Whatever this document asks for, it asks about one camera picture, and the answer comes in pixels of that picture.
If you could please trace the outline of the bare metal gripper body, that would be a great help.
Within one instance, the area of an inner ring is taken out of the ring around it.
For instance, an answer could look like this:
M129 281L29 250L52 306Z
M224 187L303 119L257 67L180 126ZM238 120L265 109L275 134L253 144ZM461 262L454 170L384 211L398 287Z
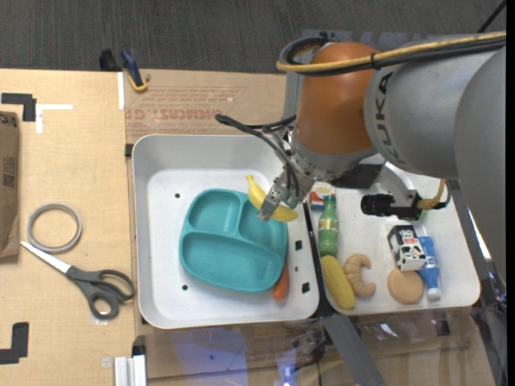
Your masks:
M325 195L335 194L335 188L329 183L328 172L302 159L292 158L274 180L270 188L270 198L276 203L298 204L312 190L315 190L315 195L320 199Z

